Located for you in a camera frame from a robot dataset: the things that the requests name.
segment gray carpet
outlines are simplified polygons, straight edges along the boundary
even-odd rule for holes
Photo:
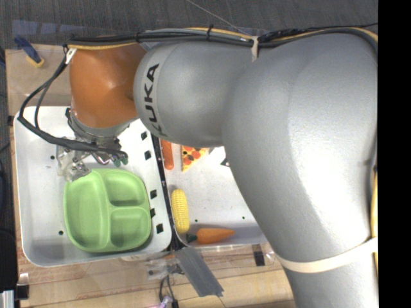
[[[214,24],[257,34],[261,33],[258,30],[375,22],[378,0],[0,0],[0,46],[13,48],[16,34],[32,42],[59,44],[72,33],[94,35]],[[369,29],[378,32],[378,26]],[[0,228],[14,233],[7,119],[6,75],[0,67],[0,159],[6,180]]]

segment cable tie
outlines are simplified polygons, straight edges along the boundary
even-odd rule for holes
[[[207,36],[205,37],[205,39],[206,39],[207,41],[210,41],[210,32],[211,32],[211,29],[212,29],[212,28],[214,28],[214,25],[213,25],[213,24],[211,24],[211,25],[208,27]]]
[[[251,37],[253,39],[253,44],[251,47],[251,62],[255,62],[258,58],[258,36]]]
[[[322,273],[350,264],[362,257],[378,252],[378,236],[334,257],[311,261],[295,262],[289,261],[276,255],[277,260],[284,268],[298,273]]]

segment orange object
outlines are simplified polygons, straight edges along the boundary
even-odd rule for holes
[[[185,172],[198,162],[207,152],[209,148],[194,148],[189,146],[181,146],[181,171]]]
[[[162,158],[164,160],[164,167],[167,170],[174,169],[174,159],[173,159],[173,148],[171,147],[171,142],[165,141],[164,139],[160,140]]]
[[[146,51],[139,44],[78,49],[70,63],[71,107],[91,128],[110,128],[137,117],[133,83]]]
[[[197,233],[197,242],[199,244],[212,244],[220,242],[229,236],[234,235],[233,229],[226,228],[200,228]]]

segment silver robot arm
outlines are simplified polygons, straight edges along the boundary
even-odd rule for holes
[[[140,63],[134,101],[155,135],[225,146],[274,251],[292,262],[342,255],[370,236],[377,58],[366,41],[325,34],[261,50],[162,44]],[[372,254],[329,271],[285,268],[299,308],[378,307]]]

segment wooden table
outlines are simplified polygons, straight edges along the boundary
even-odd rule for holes
[[[23,51],[6,52],[9,113],[15,115],[28,93],[46,81],[63,57],[61,47],[34,45],[45,59],[41,69],[29,64]],[[45,105],[68,106],[68,72],[59,77]],[[19,274],[30,279],[30,297],[21,307],[156,307],[160,280],[148,274],[155,260],[106,259],[103,261],[44,268],[32,264],[21,246],[19,199],[14,159],[13,128],[10,127],[13,193]],[[257,266],[254,252],[263,253]],[[180,307],[295,308],[287,277],[268,243],[201,252],[205,262],[224,288],[223,296],[199,298],[184,275],[173,274],[171,286]]]

